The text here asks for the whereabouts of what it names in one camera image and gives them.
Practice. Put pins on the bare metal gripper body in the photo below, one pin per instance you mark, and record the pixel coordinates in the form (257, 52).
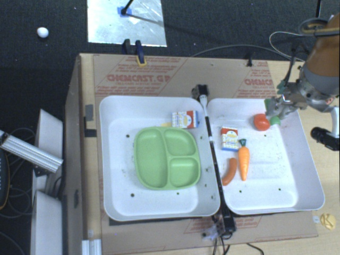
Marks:
(305, 97)

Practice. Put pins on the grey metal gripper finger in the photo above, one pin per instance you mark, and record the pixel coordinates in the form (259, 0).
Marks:
(271, 108)
(285, 112)

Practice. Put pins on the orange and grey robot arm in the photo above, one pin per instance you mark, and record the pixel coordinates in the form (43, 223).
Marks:
(322, 60)

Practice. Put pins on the red tomato with green stem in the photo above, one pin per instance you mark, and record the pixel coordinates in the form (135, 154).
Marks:
(261, 122)

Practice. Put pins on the red and white carton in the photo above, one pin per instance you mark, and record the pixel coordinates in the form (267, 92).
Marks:
(229, 139)
(186, 119)

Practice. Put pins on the orange carrot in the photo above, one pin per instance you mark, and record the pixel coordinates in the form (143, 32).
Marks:
(244, 159)

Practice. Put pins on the white plastic tray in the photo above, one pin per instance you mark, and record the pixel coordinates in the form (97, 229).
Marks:
(276, 174)
(119, 169)

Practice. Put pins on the thin black and white rod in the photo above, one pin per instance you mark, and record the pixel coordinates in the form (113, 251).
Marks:
(212, 145)

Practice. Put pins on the orange sausage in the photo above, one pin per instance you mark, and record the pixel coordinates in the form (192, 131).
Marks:
(230, 171)

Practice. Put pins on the small yellow flat piece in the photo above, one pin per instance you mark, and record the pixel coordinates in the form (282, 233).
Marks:
(166, 124)

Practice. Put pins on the brown cardboard board red print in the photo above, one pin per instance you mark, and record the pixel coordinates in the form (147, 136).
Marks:
(164, 76)

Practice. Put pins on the green divided plate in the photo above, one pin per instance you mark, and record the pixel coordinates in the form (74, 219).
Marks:
(154, 158)

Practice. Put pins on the white ball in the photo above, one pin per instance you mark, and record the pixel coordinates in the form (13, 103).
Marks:
(42, 32)

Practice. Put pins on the black cylinder on white bracket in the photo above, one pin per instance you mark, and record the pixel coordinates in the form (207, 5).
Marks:
(325, 137)

